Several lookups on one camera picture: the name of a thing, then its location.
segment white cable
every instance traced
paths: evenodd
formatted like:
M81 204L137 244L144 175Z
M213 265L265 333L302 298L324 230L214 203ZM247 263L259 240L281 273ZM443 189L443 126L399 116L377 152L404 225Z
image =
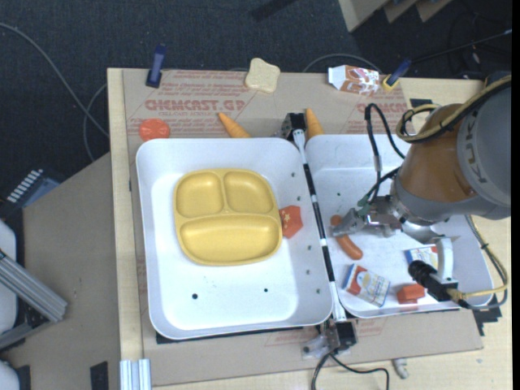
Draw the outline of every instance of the white cable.
M96 101L96 98L99 97L99 94L101 94L105 88L106 88L106 84L103 84L103 86L98 91L96 91L96 93L92 96L89 104L87 105L88 112L90 112L90 109L92 108L92 105L94 104L94 101ZM95 162L96 158L93 156L92 151L90 150L89 139L87 138L87 116L86 115L83 118L83 144L84 144L85 149L87 150L87 154L89 155L90 160L92 162Z
M49 55L29 36L27 36L25 33L21 32L17 28L13 28L9 24L5 24L0 22L0 28L5 28L7 30L10 30L13 33L16 33L18 36L25 39L27 42L29 42L39 53L43 58L49 63L49 65L52 67L58 78L62 81L63 85L67 89L67 91L72 95L72 98L74 98L74 101L79 106L79 108L84 112L84 114L89 117L90 121L97 127L97 129L103 133L106 137L109 137L108 132L96 121L96 119L90 114L90 112L85 108L83 103L80 101L80 99L76 96L74 91L72 91L71 86L68 84L67 80L65 80L65 77L62 75L62 73L59 71L58 67L54 64L52 59L49 57Z
M375 69L379 74L382 74L383 72L378 68L376 67L372 62L370 62L369 60L367 59L364 59L362 58L361 56L357 56L357 55L351 55L351 54L329 54L329 55L324 55L324 56L320 56L319 58L315 59L314 61L312 61L309 65L307 65L302 72L307 72L309 71L310 67L314 66L316 63L320 62L320 61L323 61L325 59L329 59L329 58L351 58L351 59L356 59L357 61L361 61L363 63L366 63L367 65L369 65L370 67L372 67L372 69Z

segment toy food package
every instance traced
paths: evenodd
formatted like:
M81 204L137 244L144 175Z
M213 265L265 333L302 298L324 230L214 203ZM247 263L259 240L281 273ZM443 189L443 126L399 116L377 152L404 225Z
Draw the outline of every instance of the toy food package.
M367 270L363 266L353 264L349 268L347 277L343 283L343 288L354 296L367 301L372 305L383 306L386 299L390 281L383 276L377 275Z
M424 247L418 247L417 249L405 250L406 261L408 264L414 260L421 260L426 264L429 264L434 269L438 266L439 259L437 258L437 247L434 245L425 245Z
M371 69L343 65L328 68L328 82L340 91L371 96L379 89L379 73Z

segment sausage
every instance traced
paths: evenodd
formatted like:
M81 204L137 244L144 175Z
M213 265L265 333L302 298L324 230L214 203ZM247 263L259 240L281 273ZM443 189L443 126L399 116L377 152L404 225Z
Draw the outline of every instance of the sausage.
M335 227L341 222L341 216L340 215L333 215L331 217L331 225ZM341 249L345 251L347 256L352 258L353 260L359 260L363 257L362 250L357 247L352 240L350 240L350 237L347 234L344 234L343 236L335 237L336 241L340 245Z

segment gray carpet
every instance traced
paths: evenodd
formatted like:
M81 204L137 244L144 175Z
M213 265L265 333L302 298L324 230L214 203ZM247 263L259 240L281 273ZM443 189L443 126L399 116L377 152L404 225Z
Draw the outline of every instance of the gray carpet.
M511 1L457 0L426 23L414 10L394 24L377 11L353 33L337 0L287 0L271 11L269 4L276 0L0 0L0 22L32 38L87 106L105 84L108 67L150 67L158 43L167 45L164 67L171 68L247 68L251 58L260 57L284 72L301 72L319 57L342 53L391 72L403 57L417 58L511 27ZM475 12L492 20L483 22L480 16L477 21ZM481 54L485 65L476 67L471 54L459 53L417 64L409 75L481 76L510 69L510 38L493 45L500 48ZM91 162L81 109L25 39L0 28L0 48L0 189L39 164L64 177L74 175ZM324 72L329 63L334 59L311 71ZM92 114L107 129L103 92ZM86 134L94 158L108 151L108 140L90 123Z

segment orange carrot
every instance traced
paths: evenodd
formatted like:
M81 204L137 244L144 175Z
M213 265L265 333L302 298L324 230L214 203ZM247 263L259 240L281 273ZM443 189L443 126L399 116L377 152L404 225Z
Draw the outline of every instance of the orange carrot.
M307 140L311 137L317 136L318 134L324 134L322 125L319 123L318 118L310 108L305 111L305 118L307 119Z
M240 126L234 119L227 117L224 113L219 113L219 119L230 137L251 137L242 126Z

